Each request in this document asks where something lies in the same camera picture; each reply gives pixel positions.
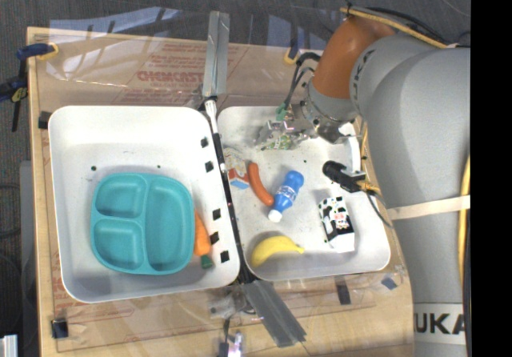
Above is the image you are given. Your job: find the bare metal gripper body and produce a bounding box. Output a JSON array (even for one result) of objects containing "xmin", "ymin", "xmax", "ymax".
[{"xmin": 286, "ymin": 102, "xmax": 354, "ymax": 146}]

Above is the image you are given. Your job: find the white red blue carton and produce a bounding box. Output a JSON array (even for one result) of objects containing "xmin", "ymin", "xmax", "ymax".
[{"xmin": 222, "ymin": 146, "xmax": 251, "ymax": 191}]

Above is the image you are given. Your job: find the orange sausage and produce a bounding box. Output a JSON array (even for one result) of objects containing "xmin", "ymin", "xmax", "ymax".
[{"xmin": 246, "ymin": 161, "xmax": 276, "ymax": 208}]

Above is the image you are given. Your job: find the blue bottle with white cap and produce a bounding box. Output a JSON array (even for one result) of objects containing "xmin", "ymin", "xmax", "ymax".
[{"xmin": 266, "ymin": 169, "xmax": 306, "ymax": 224}]

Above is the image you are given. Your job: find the white plastic tray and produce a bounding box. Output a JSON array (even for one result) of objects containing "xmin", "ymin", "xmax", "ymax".
[
  {"xmin": 47, "ymin": 104, "xmax": 242, "ymax": 305},
  {"xmin": 215, "ymin": 105, "xmax": 392, "ymax": 283}
]

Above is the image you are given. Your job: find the black and white cow carton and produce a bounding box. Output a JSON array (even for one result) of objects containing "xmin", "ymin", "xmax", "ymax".
[{"xmin": 318, "ymin": 195, "xmax": 357, "ymax": 255}]

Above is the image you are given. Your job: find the yellow banana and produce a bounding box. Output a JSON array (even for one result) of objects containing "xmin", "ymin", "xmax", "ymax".
[{"xmin": 250, "ymin": 235, "xmax": 306, "ymax": 270}]

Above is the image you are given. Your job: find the brown cardboard board, red print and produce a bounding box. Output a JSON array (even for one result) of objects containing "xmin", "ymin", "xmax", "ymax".
[{"xmin": 34, "ymin": 37, "xmax": 406, "ymax": 353}]

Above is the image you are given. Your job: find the orange carrot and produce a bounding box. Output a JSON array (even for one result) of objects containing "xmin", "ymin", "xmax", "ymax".
[{"xmin": 193, "ymin": 208, "xmax": 215, "ymax": 270}]

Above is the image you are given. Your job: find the teal divided plate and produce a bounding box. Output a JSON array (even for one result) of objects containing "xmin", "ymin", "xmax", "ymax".
[{"xmin": 89, "ymin": 171, "xmax": 196, "ymax": 277}]

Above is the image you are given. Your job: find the black cylinder on white bracket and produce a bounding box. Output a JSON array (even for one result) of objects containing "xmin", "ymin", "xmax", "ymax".
[{"xmin": 322, "ymin": 134, "xmax": 367, "ymax": 194}]

